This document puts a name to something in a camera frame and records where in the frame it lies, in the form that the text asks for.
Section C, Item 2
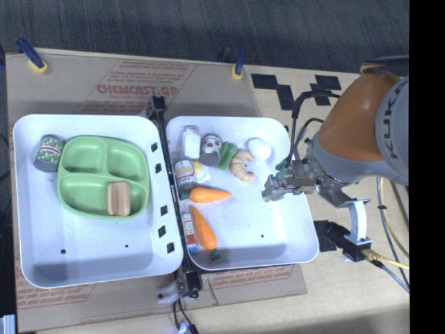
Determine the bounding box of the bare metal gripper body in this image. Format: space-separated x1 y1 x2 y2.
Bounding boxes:
283 159 343 196

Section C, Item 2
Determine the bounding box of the white plastic tray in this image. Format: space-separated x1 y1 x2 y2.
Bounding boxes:
13 113 184 289
165 116 320 272

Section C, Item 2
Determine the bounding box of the beige croissant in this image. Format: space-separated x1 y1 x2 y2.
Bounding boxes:
229 149 257 184

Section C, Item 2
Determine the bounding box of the green leafy vegetable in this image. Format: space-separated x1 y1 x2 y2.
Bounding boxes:
215 141 238 171

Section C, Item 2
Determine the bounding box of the orange carrot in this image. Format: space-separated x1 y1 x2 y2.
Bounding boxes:
190 205 222 262
179 186 233 205

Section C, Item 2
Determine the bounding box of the white can orange print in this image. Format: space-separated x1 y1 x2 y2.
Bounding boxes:
198 133 224 168

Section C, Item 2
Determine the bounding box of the white and yellow fried egg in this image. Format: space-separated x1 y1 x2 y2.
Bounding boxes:
192 159 211 184

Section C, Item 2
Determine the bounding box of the white can yellow print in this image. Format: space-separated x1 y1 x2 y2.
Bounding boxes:
173 159 199 192

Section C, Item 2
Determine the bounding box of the white bottle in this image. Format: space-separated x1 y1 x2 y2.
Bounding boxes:
181 125 202 161

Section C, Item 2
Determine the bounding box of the thin black rod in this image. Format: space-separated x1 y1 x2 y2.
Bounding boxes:
152 106 195 285

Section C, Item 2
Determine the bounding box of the brown bread slice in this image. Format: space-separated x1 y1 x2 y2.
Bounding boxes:
106 181 132 217

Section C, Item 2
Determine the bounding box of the green divided plate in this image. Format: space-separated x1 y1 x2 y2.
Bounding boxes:
56 135 151 221

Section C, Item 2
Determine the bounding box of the brown cardboard board red print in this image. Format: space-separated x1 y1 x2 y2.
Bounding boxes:
5 47 309 333

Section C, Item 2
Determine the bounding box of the green patterned can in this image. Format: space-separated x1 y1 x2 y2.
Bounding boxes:
33 134 65 173

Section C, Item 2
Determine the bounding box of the black cylinder on white bracket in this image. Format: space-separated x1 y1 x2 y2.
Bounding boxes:
324 198 373 263

